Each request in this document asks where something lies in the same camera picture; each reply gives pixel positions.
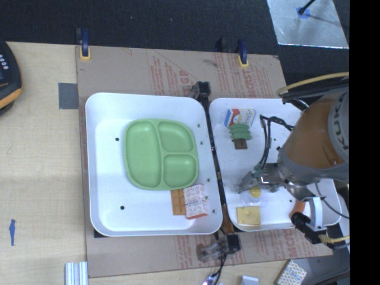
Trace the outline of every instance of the green object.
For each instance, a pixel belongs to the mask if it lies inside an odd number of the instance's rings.
[[[239,139],[251,140],[252,139],[252,135],[249,133],[249,131],[248,133],[235,133],[235,134],[232,134],[231,137],[233,140],[239,140]]]
[[[245,124],[245,123],[236,123],[234,125],[231,125],[228,127],[230,130],[234,130],[234,129],[246,129],[246,130],[249,130],[249,125]]]
[[[138,119],[123,136],[126,172],[134,185],[148,190],[191,186],[198,177],[198,152],[191,130],[181,122]]]
[[[235,123],[228,127],[231,138],[233,140],[251,140],[251,132],[249,131],[249,125],[246,123]]]

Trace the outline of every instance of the blue marker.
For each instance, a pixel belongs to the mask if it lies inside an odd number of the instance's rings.
[[[14,246],[14,232],[16,230],[16,227],[14,226],[14,223],[16,221],[14,219],[11,220],[11,225],[9,226],[9,232],[11,233],[11,246]]]
[[[301,10],[301,7],[296,8],[298,17],[303,18],[303,19],[308,19],[310,15],[310,11],[308,9],[303,9]]]

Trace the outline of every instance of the yellow cable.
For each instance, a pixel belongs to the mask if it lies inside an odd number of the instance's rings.
[[[327,74],[327,75],[322,75],[322,76],[318,76],[318,77],[315,77],[315,78],[310,78],[310,79],[302,80],[302,81],[299,81],[298,83],[292,83],[290,85],[287,85],[286,87],[278,89],[276,91],[276,95],[280,95],[280,93],[282,93],[283,91],[290,90],[291,88],[303,86],[305,84],[315,83],[317,81],[327,80],[327,79],[331,79],[331,78],[349,76],[349,73],[350,72],[341,72],[341,73],[335,73],[335,74]]]
[[[343,237],[338,237],[336,239],[333,239],[333,238],[329,237],[328,235],[319,235],[318,237],[321,240],[321,242],[323,244],[325,244],[325,245],[328,244],[328,243],[333,244],[333,243],[338,243],[338,242],[342,242],[344,240],[350,239],[349,235],[346,235],[346,236],[343,236]]]

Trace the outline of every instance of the wooden table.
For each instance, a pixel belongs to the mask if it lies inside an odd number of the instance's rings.
[[[64,284],[67,262],[86,261],[78,110],[60,109],[59,83],[77,83],[74,45],[8,43],[24,91],[0,116],[0,283]],[[9,227],[15,220],[14,245]],[[225,266],[273,284],[287,261]],[[201,284],[210,268],[89,279],[89,284]]]

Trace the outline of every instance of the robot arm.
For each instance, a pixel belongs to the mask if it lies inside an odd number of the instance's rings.
[[[257,164],[255,170],[242,179],[237,191],[240,193],[256,185],[271,192],[277,191],[279,186],[286,187],[292,196],[298,201],[307,201],[311,208],[310,218],[296,213],[291,216],[292,223],[310,242],[320,243],[321,235],[326,232],[322,224],[324,197],[316,196],[307,185],[321,179],[349,183],[348,91],[338,96],[323,96],[304,109],[280,149],[277,161]]]

